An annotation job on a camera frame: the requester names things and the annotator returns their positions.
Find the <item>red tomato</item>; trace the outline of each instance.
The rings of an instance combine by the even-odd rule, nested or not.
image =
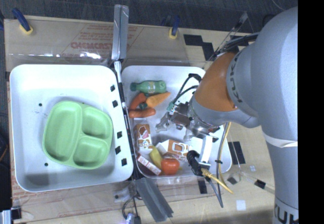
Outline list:
[[[164,158],[161,161],[162,171],[166,175],[174,175],[179,169],[180,163],[175,158]]]

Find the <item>tomato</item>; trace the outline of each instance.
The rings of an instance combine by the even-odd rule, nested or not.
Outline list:
[[[174,175],[177,173],[180,167],[180,163],[175,158],[164,158],[161,161],[161,167],[162,167],[162,171],[166,175]]]

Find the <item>carrot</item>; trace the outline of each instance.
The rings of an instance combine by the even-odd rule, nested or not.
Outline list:
[[[128,112],[128,116],[130,118],[146,118],[149,116],[153,116],[155,114],[156,114],[156,110],[154,108],[147,108],[144,110],[134,109]]]
[[[156,95],[152,95],[148,97],[145,101],[148,107],[154,108],[158,106],[160,103],[162,103],[166,98],[170,96],[170,92],[165,92],[165,93],[159,93]]]
[[[135,98],[132,100],[131,102],[131,105],[129,106],[129,109],[132,110],[132,109],[136,109],[137,106],[140,104],[140,103],[143,103],[146,101],[146,96],[143,92],[140,92],[139,94],[137,94],[135,96]]]

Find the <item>green bottle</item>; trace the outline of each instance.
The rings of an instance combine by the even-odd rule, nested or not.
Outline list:
[[[165,93],[167,85],[165,81],[143,81],[139,84],[131,83],[131,91],[140,91],[143,93]]]

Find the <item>white sticker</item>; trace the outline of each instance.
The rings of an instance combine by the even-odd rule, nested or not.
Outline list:
[[[236,200],[236,209],[238,211],[247,210],[246,205],[245,205],[245,200]]]

